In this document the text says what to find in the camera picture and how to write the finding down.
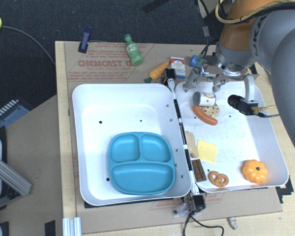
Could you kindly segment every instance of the orange pumpkin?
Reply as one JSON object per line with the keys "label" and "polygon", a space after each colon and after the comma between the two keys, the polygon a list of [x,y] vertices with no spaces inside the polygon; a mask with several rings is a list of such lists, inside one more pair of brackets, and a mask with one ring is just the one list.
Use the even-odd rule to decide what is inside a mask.
{"label": "orange pumpkin", "polygon": [[253,159],[245,162],[242,173],[247,180],[253,183],[260,183],[266,180],[267,168],[262,162]]}

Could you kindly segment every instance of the robotic arm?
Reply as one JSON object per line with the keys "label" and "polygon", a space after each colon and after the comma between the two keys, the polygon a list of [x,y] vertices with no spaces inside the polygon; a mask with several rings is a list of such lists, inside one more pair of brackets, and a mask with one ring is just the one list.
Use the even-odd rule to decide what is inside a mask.
{"label": "robotic arm", "polygon": [[270,77],[276,107],[295,147],[295,0],[233,0],[225,19],[219,16],[223,1],[215,15],[225,25],[213,62],[209,57],[206,62],[215,63],[221,73],[212,76],[196,66],[183,88],[187,91],[205,79],[212,80],[212,90],[218,91],[230,79],[244,80],[246,97],[236,103],[229,98],[229,104],[238,109],[238,103],[243,103],[246,110],[238,110],[247,112],[256,103],[254,79],[246,72],[257,62]]}

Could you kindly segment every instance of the green bottle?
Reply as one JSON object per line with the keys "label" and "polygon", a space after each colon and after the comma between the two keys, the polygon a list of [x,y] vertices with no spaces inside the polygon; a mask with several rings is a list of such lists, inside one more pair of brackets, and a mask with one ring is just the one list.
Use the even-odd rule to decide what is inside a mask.
{"label": "green bottle", "polygon": [[132,41],[131,35],[126,34],[124,36],[124,40],[127,43],[126,51],[131,59],[131,63],[133,66],[141,65],[143,62],[143,58],[140,55],[139,48],[135,42]]}

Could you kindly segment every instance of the white can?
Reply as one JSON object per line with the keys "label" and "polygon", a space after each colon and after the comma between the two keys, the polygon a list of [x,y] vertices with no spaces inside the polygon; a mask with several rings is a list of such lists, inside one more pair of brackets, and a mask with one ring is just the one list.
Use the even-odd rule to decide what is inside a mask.
{"label": "white can", "polygon": [[195,92],[193,94],[193,105],[199,107],[213,107],[216,98],[213,92]]}

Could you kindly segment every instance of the blue divided plate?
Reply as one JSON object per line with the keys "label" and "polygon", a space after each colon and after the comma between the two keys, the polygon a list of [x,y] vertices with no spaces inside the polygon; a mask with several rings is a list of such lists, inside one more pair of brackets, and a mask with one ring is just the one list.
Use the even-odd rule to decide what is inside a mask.
{"label": "blue divided plate", "polygon": [[109,145],[108,163],[112,184],[126,194],[159,194],[169,190],[175,182],[171,147],[158,134],[116,135]]}

